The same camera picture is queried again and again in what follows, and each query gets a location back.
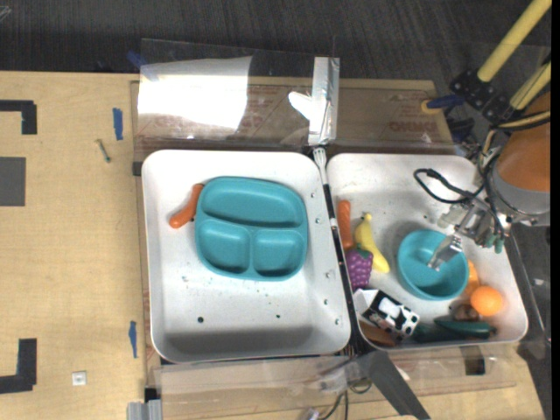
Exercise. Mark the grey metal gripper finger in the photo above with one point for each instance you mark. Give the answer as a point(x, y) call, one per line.
point(450, 254)
point(441, 252)

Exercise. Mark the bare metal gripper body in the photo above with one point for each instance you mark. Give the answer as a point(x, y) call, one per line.
point(474, 223)

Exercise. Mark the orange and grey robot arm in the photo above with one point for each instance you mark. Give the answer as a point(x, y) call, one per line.
point(525, 164)

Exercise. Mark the orange carrot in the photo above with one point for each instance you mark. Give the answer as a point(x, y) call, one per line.
point(473, 278)

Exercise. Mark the teal bowl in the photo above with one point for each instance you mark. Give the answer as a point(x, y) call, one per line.
point(422, 280)

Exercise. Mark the orange fruit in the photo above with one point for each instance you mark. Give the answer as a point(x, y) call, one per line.
point(486, 301)

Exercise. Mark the brown doughnut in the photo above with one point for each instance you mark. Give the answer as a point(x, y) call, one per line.
point(466, 312)

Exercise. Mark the yellow banana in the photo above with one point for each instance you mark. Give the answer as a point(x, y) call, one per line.
point(368, 240)

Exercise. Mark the dark green cucumber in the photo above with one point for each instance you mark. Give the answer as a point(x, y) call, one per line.
point(470, 328)

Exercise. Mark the black and white cow carton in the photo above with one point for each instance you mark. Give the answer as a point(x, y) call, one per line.
point(394, 315)

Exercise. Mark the dark green pepper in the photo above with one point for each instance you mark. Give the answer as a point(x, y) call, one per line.
point(431, 334)

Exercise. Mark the purple grapes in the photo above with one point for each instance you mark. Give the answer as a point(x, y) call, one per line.
point(359, 267)

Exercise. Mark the white plastic tray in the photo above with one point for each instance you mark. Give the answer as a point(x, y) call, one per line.
point(245, 313)
point(385, 182)

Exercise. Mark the orange sausage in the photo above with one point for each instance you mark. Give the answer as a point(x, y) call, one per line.
point(345, 223)
point(187, 212)

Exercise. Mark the brown bread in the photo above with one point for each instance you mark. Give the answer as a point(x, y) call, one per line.
point(376, 335)

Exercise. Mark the teal divided plate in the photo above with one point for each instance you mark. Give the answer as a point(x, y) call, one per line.
point(251, 208)

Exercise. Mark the small green-tipped screw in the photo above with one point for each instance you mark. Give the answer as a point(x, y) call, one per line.
point(103, 150)

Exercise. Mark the small white square piece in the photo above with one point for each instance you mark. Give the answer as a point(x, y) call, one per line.
point(79, 378)

